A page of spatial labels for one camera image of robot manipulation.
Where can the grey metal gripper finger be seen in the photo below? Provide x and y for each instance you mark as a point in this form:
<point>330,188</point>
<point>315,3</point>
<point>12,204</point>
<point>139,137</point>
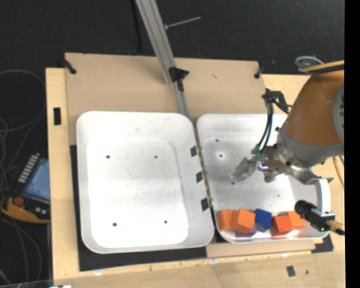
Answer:
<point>243,171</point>
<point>272,175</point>

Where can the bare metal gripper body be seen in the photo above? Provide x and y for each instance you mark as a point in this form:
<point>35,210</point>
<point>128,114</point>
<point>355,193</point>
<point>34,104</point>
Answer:
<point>283,163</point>

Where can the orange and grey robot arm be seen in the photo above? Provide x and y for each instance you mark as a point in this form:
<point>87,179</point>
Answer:
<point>313,112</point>

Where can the white plastic tray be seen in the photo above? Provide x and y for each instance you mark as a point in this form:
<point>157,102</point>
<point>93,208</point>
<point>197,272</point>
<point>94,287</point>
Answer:
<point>138,184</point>
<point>246,196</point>

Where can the blue cube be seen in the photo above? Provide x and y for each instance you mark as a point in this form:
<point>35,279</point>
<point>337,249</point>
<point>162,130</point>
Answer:
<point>263,217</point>

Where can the orange cube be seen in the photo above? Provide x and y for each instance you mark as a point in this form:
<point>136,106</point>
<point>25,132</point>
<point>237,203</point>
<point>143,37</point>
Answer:
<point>296,219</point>
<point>244,219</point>
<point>225,219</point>
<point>281,225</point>

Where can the pale wood board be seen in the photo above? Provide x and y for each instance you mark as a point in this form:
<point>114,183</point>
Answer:
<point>123,82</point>

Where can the black cylinder on white bracket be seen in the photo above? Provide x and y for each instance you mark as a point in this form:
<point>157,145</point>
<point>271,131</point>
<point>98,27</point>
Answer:
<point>310,213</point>

